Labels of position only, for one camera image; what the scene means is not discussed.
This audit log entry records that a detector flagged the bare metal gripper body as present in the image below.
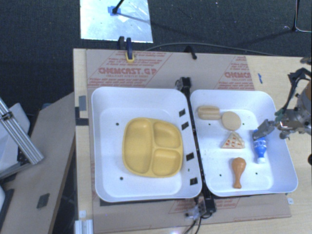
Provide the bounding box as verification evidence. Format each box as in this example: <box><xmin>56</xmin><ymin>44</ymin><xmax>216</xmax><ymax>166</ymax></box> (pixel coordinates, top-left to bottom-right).
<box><xmin>274</xmin><ymin>108</ymin><xmax>312</xmax><ymax>139</ymax></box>

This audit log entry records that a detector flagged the blue and white bottle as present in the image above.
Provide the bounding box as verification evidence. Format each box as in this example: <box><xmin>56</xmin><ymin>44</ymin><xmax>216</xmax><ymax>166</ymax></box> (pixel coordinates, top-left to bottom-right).
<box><xmin>253</xmin><ymin>129</ymin><xmax>267</xmax><ymax>164</ymax></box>

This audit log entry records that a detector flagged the pizza slice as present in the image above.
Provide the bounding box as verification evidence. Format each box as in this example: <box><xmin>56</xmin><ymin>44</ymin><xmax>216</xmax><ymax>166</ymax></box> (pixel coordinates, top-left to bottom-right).
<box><xmin>221</xmin><ymin>131</ymin><xmax>246</xmax><ymax>150</ymax></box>

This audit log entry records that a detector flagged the tan round biscuit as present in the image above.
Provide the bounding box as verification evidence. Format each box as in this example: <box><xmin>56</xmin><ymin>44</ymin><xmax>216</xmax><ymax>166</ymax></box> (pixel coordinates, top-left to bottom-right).
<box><xmin>221</xmin><ymin>111</ymin><xmax>242</xmax><ymax>131</ymax></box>

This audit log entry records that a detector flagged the white plastic tray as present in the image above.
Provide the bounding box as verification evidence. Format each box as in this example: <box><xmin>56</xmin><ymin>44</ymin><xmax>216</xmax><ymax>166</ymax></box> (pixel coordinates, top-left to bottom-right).
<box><xmin>91</xmin><ymin>86</ymin><xmax>203</xmax><ymax>203</ymax></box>
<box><xmin>189</xmin><ymin>89</ymin><xmax>299</xmax><ymax>197</ymax></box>

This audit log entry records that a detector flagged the brown chicken drumstick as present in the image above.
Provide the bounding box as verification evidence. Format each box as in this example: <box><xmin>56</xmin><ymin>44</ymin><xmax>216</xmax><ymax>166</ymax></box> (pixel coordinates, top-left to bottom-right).
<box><xmin>231</xmin><ymin>157</ymin><xmax>247</xmax><ymax>189</ymax></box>

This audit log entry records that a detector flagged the tan bread bun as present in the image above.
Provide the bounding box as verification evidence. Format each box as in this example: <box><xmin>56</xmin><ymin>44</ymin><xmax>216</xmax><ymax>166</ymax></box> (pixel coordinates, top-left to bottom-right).
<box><xmin>197</xmin><ymin>105</ymin><xmax>221</xmax><ymax>120</ymax></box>

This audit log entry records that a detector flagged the thin black rod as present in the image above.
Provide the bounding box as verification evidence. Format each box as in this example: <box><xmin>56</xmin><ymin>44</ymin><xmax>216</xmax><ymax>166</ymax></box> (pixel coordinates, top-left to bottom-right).
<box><xmin>184</xmin><ymin>88</ymin><xmax>208</xmax><ymax>200</ymax></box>

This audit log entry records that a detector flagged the yellow divided plate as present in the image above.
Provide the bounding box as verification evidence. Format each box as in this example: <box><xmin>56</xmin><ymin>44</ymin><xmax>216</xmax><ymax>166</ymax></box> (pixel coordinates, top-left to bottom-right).
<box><xmin>121</xmin><ymin>117</ymin><xmax>184</xmax><ymax>178</ymax></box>

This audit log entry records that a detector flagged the brown cardboard board red print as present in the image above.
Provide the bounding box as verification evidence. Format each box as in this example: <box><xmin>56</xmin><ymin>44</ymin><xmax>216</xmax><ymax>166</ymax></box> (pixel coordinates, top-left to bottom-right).
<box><xmin>85</xmin><ymin>49</ymin><xmax>293</xmax><ymax>234</ymax></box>

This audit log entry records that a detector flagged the black block with thin wires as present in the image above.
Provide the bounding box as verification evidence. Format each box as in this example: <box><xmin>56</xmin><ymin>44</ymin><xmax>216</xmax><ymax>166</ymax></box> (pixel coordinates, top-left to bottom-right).
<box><xmin>185</xmin><ymin>195</ymin><xmax>217</xmax><ymax>219</ymax></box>
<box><xmin>175</xmin><ymin>77</ymin><xmax>192</xmax><ymax>91</ymax></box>

